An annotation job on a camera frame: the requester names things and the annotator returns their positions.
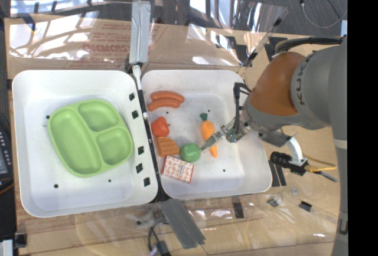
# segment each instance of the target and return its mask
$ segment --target orange carrot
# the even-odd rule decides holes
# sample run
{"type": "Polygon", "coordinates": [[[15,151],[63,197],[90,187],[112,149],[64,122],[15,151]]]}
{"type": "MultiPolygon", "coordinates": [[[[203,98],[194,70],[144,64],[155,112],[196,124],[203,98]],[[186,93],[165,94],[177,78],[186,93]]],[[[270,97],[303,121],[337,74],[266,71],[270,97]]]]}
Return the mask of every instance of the orange carrot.
{"type": "MultiPolygon", "coordinates": [[[[210,136],[212,136],[215,133],[214,124],[210,122],[209,120],[207,120],[207,113],[201,113],[200,117],[203,121],[201,125],[202,136],[204,140],[207,140],[210,136]]],[[[217,145],[214,145],[213,147],[211,147],[210,152],[214,157],[217,157],[218,156],[217,145]]]]}

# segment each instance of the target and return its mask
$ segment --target green plate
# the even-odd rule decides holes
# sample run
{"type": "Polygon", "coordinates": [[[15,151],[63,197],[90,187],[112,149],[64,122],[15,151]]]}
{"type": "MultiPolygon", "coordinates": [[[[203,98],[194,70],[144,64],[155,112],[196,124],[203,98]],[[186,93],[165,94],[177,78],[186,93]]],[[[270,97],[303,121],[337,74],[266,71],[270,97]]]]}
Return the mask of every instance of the green plate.
{"type": "Polygon", "coordinates": [[[48,131],[61,161],[77,176],[93,176],[128,160],[133,154],[129,129],[104,100],[86,100],[56,110],[48,131]]]}

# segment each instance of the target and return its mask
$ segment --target white plastic bin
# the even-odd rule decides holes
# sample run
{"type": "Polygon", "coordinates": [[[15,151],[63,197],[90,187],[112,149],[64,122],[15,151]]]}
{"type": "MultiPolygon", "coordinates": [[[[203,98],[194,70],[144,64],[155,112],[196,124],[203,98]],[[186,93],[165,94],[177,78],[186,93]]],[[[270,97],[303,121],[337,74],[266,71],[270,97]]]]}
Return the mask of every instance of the white plastic bin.
{"type": "MultiPolygon", "coordinates": [[[[179,148],[187,143],[204,143],[201,134],[200,114],[205,112],[219,130],[235,116],[233,85],[242,78],[228,70],[152,70],[142,78],[146,104],[155,91],[169,90],[185,97],[179,108],[161,107],[149,111],[150,121],[164,116],[170,125],[168,137],[179,148]]],[[[240,104],[246,95],[241,94],[240,104]]],[[[218,157],[210,151],[202,153],[194,162],[190,183],[162,176],[164,191],[172,198],[197,199],[259,193],[268,190],[272,174],[262,142],[253,134],[238,143],[226,139],[217,145],[218,157]]],[[[157,156],[159,171],[164,158],[157,156]]]]}
{"type": "Polygon", "coordinates": [[[12,89],[21,202],[28,213],[76,214],[146,204],[155,198],[157,179],[131,76],[121,71],[28,70],[17,74],[12,89]],[[58,157],[47,116],[86,99],[104,99],[115,107],[130,130],[134,151],[119,166],[83,178],[69,172],[58,157]],[[140,164],[143,169],[138,172],[140,164]]]}

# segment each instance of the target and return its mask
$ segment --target toy lime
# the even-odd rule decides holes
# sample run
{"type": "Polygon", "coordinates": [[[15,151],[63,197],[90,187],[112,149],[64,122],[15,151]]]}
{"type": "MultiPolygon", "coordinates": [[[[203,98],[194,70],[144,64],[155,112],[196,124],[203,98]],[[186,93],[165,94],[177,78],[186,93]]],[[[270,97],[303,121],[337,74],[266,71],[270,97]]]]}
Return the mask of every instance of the toy lime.
{"type": "Polygon", "coordinates": [[[180,150],[180,157],[182,160],[192,163],[198,160],[201,156],[201,149],[197,144],[189,143],[184,145],[180,150]]]}

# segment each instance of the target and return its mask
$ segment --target toy hot dog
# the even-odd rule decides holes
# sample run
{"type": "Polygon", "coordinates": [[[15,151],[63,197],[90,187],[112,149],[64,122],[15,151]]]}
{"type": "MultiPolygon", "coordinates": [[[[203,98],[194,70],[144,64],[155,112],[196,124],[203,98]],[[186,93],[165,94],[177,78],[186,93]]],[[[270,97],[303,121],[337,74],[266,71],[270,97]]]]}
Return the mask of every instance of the toy hot dog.
{"type": "Polygon", "coordinates": [[[172,99],[180,103],[183,103],[185,101],[185,98],[182,95],[175,93],[173,91],[167,91],[167,90],[156,91],[152,93],[151,99],[153,101],[161,100],[161,99],[172,99]]]}
{"type": "Polygon", "coordinates": [[[180,102],[174,99],[159,99],[156,101],[152,101],[151,103],[147,104],[147,109],[149,111],[154,111],[160,107],[172,107],[172,108],[179,108],[180,102]]]}

